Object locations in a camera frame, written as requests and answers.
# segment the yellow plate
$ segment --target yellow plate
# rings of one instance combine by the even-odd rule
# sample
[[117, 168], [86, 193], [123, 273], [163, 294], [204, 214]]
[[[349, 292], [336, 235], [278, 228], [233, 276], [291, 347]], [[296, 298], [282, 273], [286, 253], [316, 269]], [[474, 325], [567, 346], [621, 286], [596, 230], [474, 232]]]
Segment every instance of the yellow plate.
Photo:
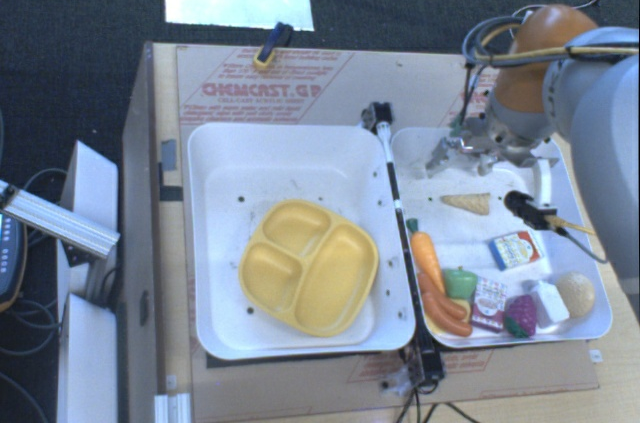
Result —
[[242, 291], [257, 307], [313, 336], [347, 329], [378, 270], [371, 237], [344, 217], [290, 199], [260, 222], [240, 261]]

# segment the toy food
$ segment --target toy food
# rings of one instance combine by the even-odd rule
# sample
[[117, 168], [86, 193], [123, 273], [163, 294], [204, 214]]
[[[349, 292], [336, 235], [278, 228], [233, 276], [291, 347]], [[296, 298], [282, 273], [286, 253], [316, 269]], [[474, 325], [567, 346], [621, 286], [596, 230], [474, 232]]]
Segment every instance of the toy food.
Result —
[[443, 195], [440, 200], [462, 210], [467, 210], [478, 215], [489, 215], [489, 193]]
[[[461, 320], [463, 322], [469, 322], [469, 317], [471, 316], [471, 304], [467, 300], [462, 299], [451, 299], [452, 302], [458, 304], [465, 310], [465, 317]], [[429, 317], [429, 315], [425, 312], [425, 318], [427, 320], [427, 324], [429, 326], [429, 331], [431, 334], [444, 334], [444, 329], [441, 329], [436, 325], [436, 323]]]
[[504, 309], [507, 302], [507, 285], [478, 277], [473, 298], [471, 324], [494, 332], [504, 327]]
[[445, 268], [442, 275], [447, 296], [452, 299], [470, 299], [478, 284], [478, 276], [462, 267]]
[[431, 277], [440, 293], [444, 293], [442, 270], [440, 270], [440, 262], [431, 237], [423, 231], [418, 231], [417, 219], [407, 220], [407, 227], [411, 231], [411, 252], [413, 252], [413, 258], [418, 267]]
[[536, 304], [531, 295], [520, 295], [507, 307], [504, 327], [516, 338], [530, 338], [536, 333], [536, 313]]
[[596, 300], [593, 283], [580, 272], [569, 272], [556, 283], [562, 301], [567, 306], [571, 318], [586, 315]]
[[500, 270], [526, 265], [542, 257], [540, 247], [529, 231], [518, 231], [491, 240], [489, 248]]
[[565, 306], [558, 288], [545, 281], [538, 281], [531, 290], [536, 305], [536, 315], [540, 327], [564, 322], [569, 319], [569, 310]]
[[[471, 332], [473, 332], [471, 325], [462, 320], [467, 315], [462, 306], [440, 293], [428, 275], [423, 274], [421, 289], [422, 287], [425, 288], [422, 293], [422, 304], [424, 305], [425, 313], [438, 327], [456, 336], [467, 337], [471, 335]], [[450, 313], [454, 311], [459, 318]]]
[[442, 306], [442, 309], [444, 309], [447, 314], [451, 315], [456, 320], [462, 320], [465, 317], [465, 311], [460, 307], [460, 305], [453, 302], [443, 293], [440, 293], [436, 289], [433, 281], [431, 281], [431, 277], [427, 274], [423, 272], [418, 274], [418, 286], [420, 287], [420, 293], [433, 291], [436, 302]]

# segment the white plastic tray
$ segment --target white plastic tray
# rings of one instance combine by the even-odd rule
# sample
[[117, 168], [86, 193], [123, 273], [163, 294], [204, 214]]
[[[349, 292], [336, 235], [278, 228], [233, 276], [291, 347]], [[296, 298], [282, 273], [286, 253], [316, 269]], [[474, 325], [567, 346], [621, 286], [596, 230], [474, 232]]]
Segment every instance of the white plastic tray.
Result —
[[[222, 359], [394, 350], [415, 318], [384, 153], [370, 132], [346, 126], [211, 123], [190, 136], [185, 179], [193, 244], [196, 328]], [[362, 227], [380, 265], [354, 323], [318, 338], [254, 308], [238, 280], [240, 258], [266, 212], [306, 199]]]
[[[508, 297], [524, 293], [523, 283], [528, 280], [553, 282], [567, 272], [578, 271], [593, 283], [596, 302], [591, 312], [582, 318], [538, 329], [538, 333], [530, 340], [516, 339], [507, 331], [496, 334], [475, 327], [468, 338], [451, 334], [436, 334], [434, 337], [449, 347], [472, 348], [527, 341], [595, 339], [606, 334], [611, 326], [611, 307], [597, 263], [566, 238], [550, 231], [536, 232], [526, 227], [521, 219], [505, 208], [501, 200], [511, 190], [532, 195], [535, 193], [531, 169], [519, 169], [501, 162], [494, 166], [491, 174], [480, 176], [470, 163], [461, 158], [433, 178], [426, 177], [425, 164], [440, 138], [448, 132], [443, 128], [404, 128], [394, 136], [392, 142], [400, 197], [406, 216], [418, 218], [420, 229], [431, 235], [441, 267], [463, 266], [479, 276], [503, 282], [508, 285]], [[569, 222], [581, 223], [560, 150], [555, 144], [549, 143], [540, 146], [535, 154], [545, 158], [560, 158], [551, 169], [552, 200], [559, 216]], [[475, 215], [440, 201], [442, 195], [485, 192], [491, 194], [491, 212], [488, 216]], [[493, 238], [519, 230], [536, 234], [545, 257], [528, 265], [500, 271], [488, 243]], [[574, 234], [588, 246], [588, 240], [582, 233], [576, 231]]]

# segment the orange carrot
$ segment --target orange carrot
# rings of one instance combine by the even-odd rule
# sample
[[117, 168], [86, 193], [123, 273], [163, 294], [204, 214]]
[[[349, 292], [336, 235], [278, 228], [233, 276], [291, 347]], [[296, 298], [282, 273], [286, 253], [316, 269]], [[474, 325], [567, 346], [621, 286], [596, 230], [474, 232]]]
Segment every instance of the orange carrot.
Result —
[[445, 293], [444, 277], [440, 269], [440, 262], [436, 256], [436, 250], [431, 241], [431, 237], [423, 232], [418, 231], [417, 219], [407, 220], [407, 227], [411, 231], [411, 252], [420, 270], [427, 274], [440, 293]]

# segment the toy sausage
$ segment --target toy sausage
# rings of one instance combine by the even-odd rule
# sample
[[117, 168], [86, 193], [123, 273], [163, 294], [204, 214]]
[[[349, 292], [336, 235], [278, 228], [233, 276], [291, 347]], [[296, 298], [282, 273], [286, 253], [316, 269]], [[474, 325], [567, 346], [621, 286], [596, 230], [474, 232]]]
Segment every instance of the toy sausage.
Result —
[[467, 313], [463, 307], [453, 302], [446, 295], [440, 293], [428, 274], [425, 274], [423, 272], [418, 274], [418, 286], [420, 287], [421, 293], [431, 292], [438, 305], [442, 307], [445, 313], [447, 313], [452, 318], [455, 318], [456, 320], [462, 320], [465, 316], [467, 316]]
[[455, 334], [456, 336], [461, 336], [463, 338], [471, 335], [471, 332], [473, 331], [471, 325], [467, 322], [456, 320], [446, 313], [438, 303], [433, 291], [425, 291], [422, 294], [422, 304], [424, 305], [424, 310], [429, 318], [431, 318], [443, 331], [450, 332], [451, 334]]

